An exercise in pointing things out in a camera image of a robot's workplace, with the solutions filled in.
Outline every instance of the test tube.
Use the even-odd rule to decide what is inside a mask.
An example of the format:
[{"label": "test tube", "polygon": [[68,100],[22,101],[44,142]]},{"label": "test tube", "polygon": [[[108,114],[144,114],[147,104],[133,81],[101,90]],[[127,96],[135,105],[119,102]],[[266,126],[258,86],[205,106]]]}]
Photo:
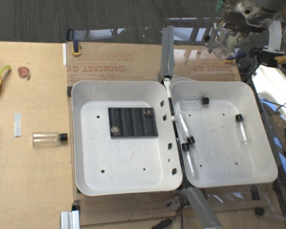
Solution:
[{"label": "test tube", "polygon": [[255,214],[258,216],[269,217],[273,220],[282,222],[286,225],[286,215],[280,212],[271,211],[267,208],[256,207],[254,210]]},{"label": "test tube", "polygon": [[194,177],[196,176],[196,172],[194,169],[194,159],[192,157],[193,153],[188,143],[182,143],[181,146],[184,154],[184,166],[186,175],[189,177]]},{"label": "test tube", "polygon": [[248,142],[247,131],[245,129],[244,119],[241,114],[235,115],[236,123],[238,124],[238,136],[242,143]]},{"label": "test tube", "polygon": [[182,137],[187,140],[189,144],[195,143],[195,139],[193,137],[193,131],[191,130],[191,127],[189,123],[187,122],[187,119],[185,117],[185,114],[179,114],[176,116],[176,123],[178,128],[178,131],[182,135]]}]

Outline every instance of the wooden table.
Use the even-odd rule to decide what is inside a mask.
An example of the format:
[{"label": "wooden table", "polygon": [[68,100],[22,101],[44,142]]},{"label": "wooden table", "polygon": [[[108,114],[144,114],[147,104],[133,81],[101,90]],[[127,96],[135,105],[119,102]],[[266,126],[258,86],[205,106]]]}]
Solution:
[{"label": "wooden table", "polygon": [[[0,229],[58,229],[59,215],[73,203],[70,143],[34,148],[32,133],[70,135],[67,70],[62,44],[0,42],[0,67],[10,64],[0,87]],[[29,80],[17,69],[26,66]],[[14,114],[21,114],[21,136],[14,137]],[[275,194],[271,201],[278,207]],[[225,229],[285,228],[260,219],[252,209],[216,213]],[[160,219],[93,225],[93,229],[151,228]],[[180,218],[170,228],[180,228]],[[184,228],[201,228],[195,216]]]}]

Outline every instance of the white plastic box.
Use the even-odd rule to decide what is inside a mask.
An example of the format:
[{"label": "white plastic box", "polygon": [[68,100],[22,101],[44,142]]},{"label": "white plastic box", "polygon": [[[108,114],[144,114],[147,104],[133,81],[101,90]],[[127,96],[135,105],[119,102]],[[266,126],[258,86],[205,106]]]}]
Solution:
[{"label": "white plastic box", "polygon": [[[171,93],[175,115],[185,113],[196,141],[190,148],[196,173],[186,174],[193,186],[221,187],[276,179],[276,163],[247,84],[175,82]],[[202,97],[209,98],[208,105],[197,103]],[[112,138],[108,131],[111,107],[153,108],[158,136]],[[119,195],[180,187],[183,175],[163,85],[81,81],[72,88],[72,108],[75,179],[83,194]],[[237,114],[245,120],[245,144],[237,137]]]}]

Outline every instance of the vial cap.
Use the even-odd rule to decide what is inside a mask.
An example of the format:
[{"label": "vial cap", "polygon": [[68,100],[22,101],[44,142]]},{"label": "vial cap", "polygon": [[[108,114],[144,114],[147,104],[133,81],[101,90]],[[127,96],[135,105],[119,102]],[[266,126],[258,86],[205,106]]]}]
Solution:
[{"label": "vial cap", "polygon": [[59,140],[60,141],[68,141],[68,134],[64,133],[64,134],[60,134],[59,135]]},{"label": "vial cap", "polygon": [[256,207],[254,209],[254,212],[255,212],[256,215],[262,216],[264,214],[265,210],[263,208],[261,208],[261,207]]},{"label": "vial cap", "polygon": [[189,136],[186,140],[189,144],[195,143],[195,139],[192,136]]},{"label": "vial cap", "polygon": [[190,146],[188,143],[182,143],[181,147],[182,147],[182,150],[184,150],[184,151],[190,150]]},{"label": "vial cap", "polygon": [[202,104],[209,104],[210,100],[208,97],[203,97],[202,98]]},{"label": "vial cap", "polygon": [[237,122],[241,122],[241,121],[244,120],[244,119],[243,119],[243,116],[242,116],[241,114],[235,115],[235,119],[236,119]]}]

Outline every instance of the small glass bottle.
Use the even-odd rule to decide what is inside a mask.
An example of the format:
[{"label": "small glass bottle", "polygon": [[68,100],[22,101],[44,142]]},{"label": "small glass bottle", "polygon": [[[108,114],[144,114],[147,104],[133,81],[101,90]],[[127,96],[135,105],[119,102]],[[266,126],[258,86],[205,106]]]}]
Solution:
[{"label": "small glass bottle", "polygon": [[184,138],[189,144],[195,143],[193,131],[191,130],[190,125],[187,122],[185,114],[179,114],[176,116],[175,119],[178,126],[178,131],[180,131],[180,135],[182,135],[182,138]]},{"label": "small glass bottle", "polygon": [[59,146],[61,142],[68,140],[68,134],[58,132],[35,132],[33,133],[33,146]]},{"label": "small glass bottle", "polygon": [[188,177],[195,177],[196,171],[194,169],[194,158],[188,143],[181,144],[184,157],[185,172]]},{"label": "small glass bottle", "polygon": [[256,207],[254,210],[255,214],[258,216],[265,216],[269,217],[273,220],[282,222],[286,225],[286,215],[280,212],[273,212],[271,210],[268,210],[266,208]]},{"label": "small glass bottle", "polygon": [[210,103],[208,97],[203,97],[200,100],[182,100],[180,107],[183,110],[193,110],[193,108],[206,107]]},{"label": "small glass bottle", "polygon": [[248,135],[247,135],[246,127],[244,124],[243,116],[241,114],[237,114],[235,115],[235,119],[237,123],[236,131],[237,131],[238,139],[241,143],[247,143]]}]

